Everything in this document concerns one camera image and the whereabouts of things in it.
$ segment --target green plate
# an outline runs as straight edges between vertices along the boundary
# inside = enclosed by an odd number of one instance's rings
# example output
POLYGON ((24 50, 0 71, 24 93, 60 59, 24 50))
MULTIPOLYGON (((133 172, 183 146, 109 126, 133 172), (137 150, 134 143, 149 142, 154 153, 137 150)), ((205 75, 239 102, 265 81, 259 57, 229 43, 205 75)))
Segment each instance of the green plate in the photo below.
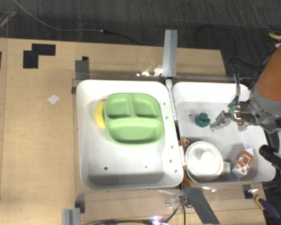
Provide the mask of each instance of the green plate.
POLYGON ((159 104, 147 94, 110 95, 105 103, 104 118, 107 134, 117 144, 155 143, 164 134, 159 104))

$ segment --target green divided plate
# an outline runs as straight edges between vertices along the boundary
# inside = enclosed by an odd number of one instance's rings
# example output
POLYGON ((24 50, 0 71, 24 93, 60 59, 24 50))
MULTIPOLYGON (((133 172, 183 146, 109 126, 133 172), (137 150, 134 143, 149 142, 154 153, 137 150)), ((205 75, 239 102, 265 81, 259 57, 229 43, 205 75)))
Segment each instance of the green divided plate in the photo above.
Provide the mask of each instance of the green divided plate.
POLYGON ((142 93, 117 93, 104 107, 106 131, 117 144, 145 145, 162 139, 163 118, 158 102, 142 93))

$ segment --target black cable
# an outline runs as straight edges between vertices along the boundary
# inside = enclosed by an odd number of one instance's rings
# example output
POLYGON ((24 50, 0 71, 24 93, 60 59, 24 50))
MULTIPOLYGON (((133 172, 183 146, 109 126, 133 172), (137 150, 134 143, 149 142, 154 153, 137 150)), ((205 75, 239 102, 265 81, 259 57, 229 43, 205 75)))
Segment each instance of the black cable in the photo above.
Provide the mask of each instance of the black cable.
POLYGON ((97 29, 74 29, 74 30, 68 30, 68 29, 60 29, 60 28, 56 28, 53 27, 45 22, 43 22, 42 20, 40 20, 39 18, 37 18, 36 16, 34 16, 32 13, 30 13, 29 11, 26 10, 26 8, 24 8, 20 3, 17 2, 17 0, 13 0, 18 6, 19 8, 21 8, 25 13, 27 13, 29 16, 33 17, 35 20, 37 20, 38 22, 42 23, 43 25, 52 28, 54 30, 58 30, 58 31, 64 31, 64 32, 76 32, 76 31, 94 31, 94 32, 103 32, 103 30, 97 30, 97 29))
MULTIPOLYGON (((172 215, 170 215, 164 222, 167 223, 168 221, 170 221, 170 219, 175 216, 176 212, 178 211, 179 207, 177 207, 174 212, 172 213, 172 215)), ((117 224, 121 224, 121 223, 138 223, 138 224, 145 224, 145 225, 152 225, 153 222, 148 221, 148 220, 107 220, 104 222, 100 222, 100 223, 86 223, 84 225, 117 225, 117 224)))
POLYGON ((183 207, 183 215, 184 215, 184 222, 183 222, 183 225, 185 225, 185 224, 186 224, 185 207, 184 207, 184 205, 183 205, 182 207, 183 207))
POLYGON ((234 80, 235 80, 235 83, 236 83, 236 94, 235 94, 235 97, 234 97, 234 101, 235 101, 235 104, 237 105, 238 101, 239 101, 239 96, 240 96, 239 78, 238 78, 238 74, 237 74, 237 71, 235 69, 234 63, 231 60, 229 60, 228 65, 231 67, 231 69, 233 71, 233 74, 234 74, 234 80))
POLYGON ((254 69, 258 72, 262 72, 263 71, 263 68, 262 67, 257 67, 257 66, 254 66, 252 64, 249 64, 249 63, 246 63, 240 59, 237 59, 237 58, 232 58, 230 59, 233 63, 237 64, 237 65, 240 65, 240 66, 243 66, 245 68, 250 68, 250 69, 254 69))
POLYGON ((123 224, 123 223, 138 223, 138 224, 145 224, 145 225, 152 225, 152 222, 145 221, 145 220, 108 220, 105 222, 99 222, 99 223, 85 223, 83 225, 117 225, 117 224, 123 224))
POLYGON ((213 28, 213 29, 216 29, 216 30, 221 31, 221 32, 223 32, 223 33, 226 34, 226 36, 230 39, 230 41, 231 41, 231 43, 232 43, 232 51, 233 51, 233 53, 232 53, 232 56, 231 56, 231 57, 234 58, 234 57, 236 56, 237 49, 236 49, 236 45, 235 45, 235 41, 234 41, 233 37, 232 37, 226 30, 221 29, 221 28, 219 28, 219 27, 216 27, 216 26, 214 26, 214 25, 212 25, 212 24, 201 25, 201 26, 199 26, 199 27, 197 27, 197 28, 195 29, 195 31, 194 31, 193 34, 192 34, 192 39, 193 39, 193 41, 194 41, 194 43, 195 43, 195 47, 196 47, 196 48, 199 48, 199 45, 198 45, 198 44, 199 44, 199 39, 198 39, 199 32, 200 32, 203 28, 208 28, 208 27, 213 28))
POLYGON ((199 45, 198 45, 199 44, 199 39, 198 39, 199 32, 203 28, 208 28, 208 27, 216 29, 218 31, 221 31, 221 32, 225 33, 226 36, 231 41, 231 43, 232 43, 232 56, 231 56, 231 58, 229 60, 232 60, 237 65, 240 65, 240 66, 243 66, 243 67, 246 67, 246 68, 250 68, 250 69, 254 69, 254 70, 257 70, 258 72, 262 72, 263 71, 263 68, 261 68, 261 67, 254 66, 254 65, 246 63, 246 62, 244 62, 244 61, 242 61, 240 59, 237 59, 236 58, 237 48, 236 48, 236 43, 235 43, 233 37, 226 30, 221 29, 219 27, 216 27, 216 26, 214 26, 212 24, 205 24, 205 25, 199 26, 198 28, 195 29, 195 31, 192 34, 192 39, 194 41, 194 44, 195 44, 196 48, 199 48, 199 45))
POLYGON ((134 43, 136 43, 136 44, 138 44, 138 45, 142 45, 141 43, 139 43, 139 42, 133 40, 132 38, 127 37, 127 36, 125 36, 125 35, 123 35, 123 34, 119 34, 119 33, 116 33, 116 32, 111 32, 111 31, 108 31, 108 30, 105 30, 105 29, 103 30, 103 33, 105 33, 105 34, 114 34, 114 35, 118 35, 118 36, 124 37, 124 38, 126 38, 126 39, 128 39, 128 40, 130 40, 130 41, 132 41, 132 42, 134 42, 134 43))
POLYGON ((177 207, 177 208, 175 209, 175 211, 172 213, 172 215, 170 215, 164 222, 167 223, 168 221, 170 221, 170 219, 171 219, 173 216, 175 216, 175 214, 176 214, 176 212, 178 211, 178 209, 179 209, 179 207, 177 207))

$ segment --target white bowl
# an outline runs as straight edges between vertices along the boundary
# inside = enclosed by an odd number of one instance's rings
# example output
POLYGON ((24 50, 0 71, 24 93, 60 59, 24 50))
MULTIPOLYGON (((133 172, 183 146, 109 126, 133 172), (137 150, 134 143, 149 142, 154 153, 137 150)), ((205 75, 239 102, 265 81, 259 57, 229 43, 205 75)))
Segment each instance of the white bowl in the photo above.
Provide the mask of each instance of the white bowl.
POLYGON ((218 149, 207 142, 195 142, 185 153, 187 170, 201 180, 214 180, 223 171, 224 161, 218 149))

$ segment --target yellow banana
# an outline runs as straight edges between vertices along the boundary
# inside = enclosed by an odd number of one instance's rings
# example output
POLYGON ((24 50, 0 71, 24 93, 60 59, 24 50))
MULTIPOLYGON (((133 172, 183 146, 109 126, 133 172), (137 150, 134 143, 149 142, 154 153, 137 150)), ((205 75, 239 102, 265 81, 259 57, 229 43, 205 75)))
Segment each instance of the yellow banana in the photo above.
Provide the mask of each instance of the yellow banana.
POLYGON ((105 119, 104 119, 104 105, 106 100, 98 102, 95 108, 95 123, 102 129, 105 129, 105 119))

